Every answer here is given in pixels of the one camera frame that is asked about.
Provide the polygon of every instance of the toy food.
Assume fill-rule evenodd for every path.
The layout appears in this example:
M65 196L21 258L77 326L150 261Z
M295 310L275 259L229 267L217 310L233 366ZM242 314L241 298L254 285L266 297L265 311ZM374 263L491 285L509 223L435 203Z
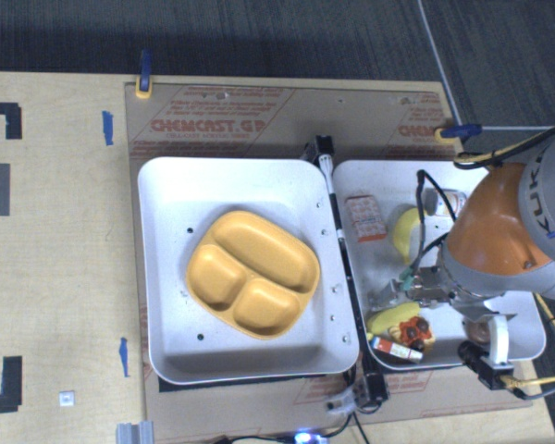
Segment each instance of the toy food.
M436 342L429 323L419 315L391 327L388 333L397 343L419 352L430 351Z
M373 336L380 336L387 332L391 327L400 322L408 321L413 316L419 314L419 304L417 302L404 302L380 313L374 314L366 321L368 339Z

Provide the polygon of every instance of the wooden board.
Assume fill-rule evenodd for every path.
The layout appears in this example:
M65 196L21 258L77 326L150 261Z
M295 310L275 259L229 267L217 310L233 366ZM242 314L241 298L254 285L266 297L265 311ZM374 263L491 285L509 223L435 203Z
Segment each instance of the wooden board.
M0 443L113 443L118 423L145 418L124 102L124 83L132 81L123 75L0 73L0 102L20 104L23 123L22 140L7 141L0 118L0 163L11 165L10 216L0 216L0 373L4 356L23 360L22 405L0 414ZM255 84L270 81L277 84ZM439 84L425 82L295 83L442 93ZM113 115L112 145L105 144L103 111ZM121 338L129 346L128 377L118 353ZM75 406L60 407L58 393L65 390L75 391ZM474 438L482 428L493 432ZM371 432L374 442L407 442L417 433L420 442L522 442L531 436L554 442L543 401L501 415L374 425ZM440 440L442 432L450 438ZM350 433L334 442L359 442Z

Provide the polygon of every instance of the black cable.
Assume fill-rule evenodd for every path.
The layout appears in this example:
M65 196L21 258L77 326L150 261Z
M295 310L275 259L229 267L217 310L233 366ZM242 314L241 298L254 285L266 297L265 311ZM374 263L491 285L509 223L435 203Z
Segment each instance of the black cable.
M427 171L424 171L424 176L425 178L432 184L432 186L434 186L434 189L436 189L436 191L438 192L438 194L440 195L440 197L442 198L442 201L444 202L444 204L446 205L446 208L448 209L448 212L450 214L450 217L452 218L452 222L456 222L456 214L454 213L454 209L452 209L452 205L450 204L450 201L448 200L448 197L446 195L446 192L444 192L442 190L442 188L439 187L438 183L434 181L434 178L432 178Z
M362 429L362 425L360 424L360 420L358 419L358 415L356 413L352 413L351 415L353 416L353 419L355 420L355 424L358 426L358 430L360 431L360 434L362 435L362 438L364 438L364 442L366 444L370 444L370 441L368 440L368 436L365 434L364 430Z
M329 439L329 438L335 437L338 434L341 434L345 430L345 428L348 426L351 419L352 419L352 415L350 414L350 415L348 415L348 419L345 420L345 423L343 423L343 425L339 429L336 429L335 431L333 431L329 434L322 435L322 437Z
M417 250L417 255L415 256L415 259L411 263L411 269L413 274L415 274L415 272L419 268L419 265L422 259L424 258L424 256L426 255L426 253L428 253L432 248L440 245L440 243L446 238L446 234L441 237L438 237L432 243L427 245L427 247L424 248L424 244L426 242L426 215L424 214L424 202L422 200L422 193L424 191L424 184L426 182L426 179L431 183L432 186L434 186L434 189L442 198L442 202L446 205L446 208L448 209L450 217L452 218L452 222L456 222L456 213L454 212L454 209L452 209L452 205L450 204L450 201L448 199L448 196L446 195L446 192L444 192L442 188L440 188L438 183L434 180L434 178L430 176L430 174L427 171L423 169L420 169L419 171L417 171L417 188L415 189L415 202L417 203L417 212L419 214L420 230L419 230L419 248Z
M357 369L357 364L353 364L352 368L350 368L346 372L343 372L343 379L345 380L345 384L348 387L350 387L355 383L356 369Z
M429 245L427 245L424 248L423 256L426 256L426 254L429 253L429 251L432 250L434 247L439 247L447 237L448 237L448 232L440 235L437 239L430 242Z
M527 395L519 388L515 388L513 390L513 393L516 398L520 398L521 400L524 400L524 401L538 400L539 398L545 398L547 396L555 394L555 387L550 388L546 391L543 391L542 393L538 393L537 395Z
M468 152L463 152L463 153L460 153L458 155L457 161L454 162L454 165L456 167L458 167L459 169L477 169L477 168L480 168L480 167L487 167L489 165L498 165L504 159L506 159L510 156L516 156L517 154L520 154L520 153L532 148L533 146L538 145L539 143L541 143L544 140L552 137L553 135L555 135L555 127L543 131L538 136L533 137L533 138L527 140L526 142L523 142L522 144L520 144L518 146L515 146L510 151L507 151L503 154L495 155L496 150L494 150L490 153L489 159L486 159L485 161L479 161L479 162L474 162L474 163L467 162L468 164L461 163L461 161L460 161L461 156L479 155L479 154L472 154L472 153L468 153Z
M271 442L283 442L283 443L294 442L294 438L289 438L289 440L286 440L287 438L264 438L263 436L238 436L237 438L232 438L230 440L230 443L236 442L238 440L243 440L243 439L259 439L259 440L268 440Z
M382 404L379 403L379 404L376 404L373 407L371 407L371 409L368 410L368 411L365 409L366 406L364 406L363 408L357 408L356 411L359 414L374 414L380 409L381 406L382 406Z

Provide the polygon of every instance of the banana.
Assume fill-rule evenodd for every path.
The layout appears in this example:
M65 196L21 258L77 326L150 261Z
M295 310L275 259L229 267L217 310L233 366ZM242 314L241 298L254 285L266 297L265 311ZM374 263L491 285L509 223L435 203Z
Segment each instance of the banana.
M398 306L374 314L366 321L366 329L369 334L379 336L393 326L408 321L419 315L419 304L417 302L404 302Z
M411 244L411 232L419 225L419 212L417 207L413 207L403 212L395 224L392 233L392 243L403 257L403 262L408 265L411 262L409 257L409 246Z

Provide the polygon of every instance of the wire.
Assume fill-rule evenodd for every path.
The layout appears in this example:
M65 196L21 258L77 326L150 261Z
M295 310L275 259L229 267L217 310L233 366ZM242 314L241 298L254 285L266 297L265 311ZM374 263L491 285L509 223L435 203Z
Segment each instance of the wire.
M423 256L426 256L434 247L439 247L442 242L448 237L448 232L440 235L437 239L433 240L429 245L424 248Z
M427 171L425 171L424 169L420 169L419 171L417 171L417 188L415 189L415 202L417 203L417 212L419 214L420 229L419 229L419 247L417 250L417 255L415 256L415 259L411 263L411 271L413 275L415 275L426 253L428 253L432 248L440 245L440 243L444 241L447 235L447 234L444 234L441 237L438 237L432 243L427 245L427 247L424 248L424 243L426 241L426 216L424 214L424 202L422 200L422 193L424 191L424 184L426 182L426 179L431 183L432 186L434 186L434 189L438 192L439 196L442 198L442 201L446 205L446 208L448 209L450 217L452 218L452 222L456 222L456 213L454 212L454 209L450 204L450 201L448 199L448 196L446 195L446 192L444 192L442 188L439 187L438 183L434 180L434 178L432 178L429 175Z
M541 309L543 310L543 313L545 313L545 315L547 316L547 320L553 326L553 329L555 329L555 315L553 315L553 313L551 312L551 310L547 306L547 303L545 302L545 300L543 299L543 297L540 294L535 293L535 299L538 301L538 304L540 305Z
M360 424L360 420L358 419L358 415L356 413L352 413L351 415L353 416L353 419L355 420L355 424L358 426L358 431L360 431L360 434L362 435L362 438L364 439L364 442L366 444L370 444L370 441L368 440L368 436L365 434L364 429L362 428L362 425Z
M380 409L381 406L382 404L379 403L374 405L374 407L372 407L372 409L370 409L369 411L365 409L365 406L362 408L357 408L355 411L357 411L359 414L374 414Z
M353 367L343 372L343 379L345 380L345 384L350 387L355 383L355 376L357 371L357 364L353 364Z
M537 395L527 395L519 388L515 388L513 393L515 397L520 398L521 400L538 400L539 398L547 398L547 396L555 394L555 387L548 389L547 391L543 391L542 393L538 393Z
M555 316L547 306L547 303L545 302L545 300L543 300L541 295L538 293L535 293L535 298L538 301L539 305L541 306L543 313L547 316L548 320L555 328ZM514 378L513 376L504 375L504 376L500 376L499 379L503 382L504 387L506 389L513 390L514 395L522 400L535 400L537 398L543 398L555 393L555 387L548 389L547 391L543 391L542 393L539 393L537 395L527 395L520 389L520 387L529 387L533 385L540 386L540 385L547 385L549 383L555 383L555 376L545 376L542 378L519 380L517 378Z
M323 438L329 439L329 438L333 438L333 437L337 436L338 434L341 434L345 430L345 428L348 426L348 424L350 423L351 420L352 420L352 415L349 414L348 419L345 420L345 423L343 423L343 425L339 429L336 429L335 431L333 431L329 434L322 435Z
M555 383L555 376L546 376L544 378L531 378L530 380L519 380L510 375L502 375L499 379L504 383L506 389L518 389L520 387L528 387L532 385L547 385Z
M463 152L458 154L454 158L454 165L459 169L476 169L489 165L498 165L505 158L522 153L529 148L532 148L533 146L536 146L544 140L552 137L553 135L555 135L555 126L541 133L538 133L537 135L527 138L522 142L518 142L505 148L501 148L500 150L494 150L490 153L472 154Z
M429 40L430 46L432 48L432 52L434 53L434 58L436 59L436 63L438 64L438 69L440 71L440 76L442 78L442 84L444 85L444 89L446 89L446 94L448 95L448 100L450 102L450 110L452 111L452 115L454 116L454 119L458 122L459 125L462 125L463 122L461 121L461 115L459 114L459 110L456 107L456 103L454 102L454 96L452 95L452 91L450 90L450 84L448 82L448 79L446 78L446 72L444 72L444 67L442 66L442 61L438 54L438 49L436 48L436 42L434 41L434 36L432 35L432 31L429 28L429 23L427 22L426 11L424 9L424 4L422 3L422 0L417 0L417 6L422 16L422 21L424 23L427 39Z
M266 438L263 436L239 436L238 438L233 438L230 440L230 442L236 442L238 440L244 440L244 439L258 439L258 440L269 440L272 442L293 442L293 438L290 438L290 440L285 440L284 438Z

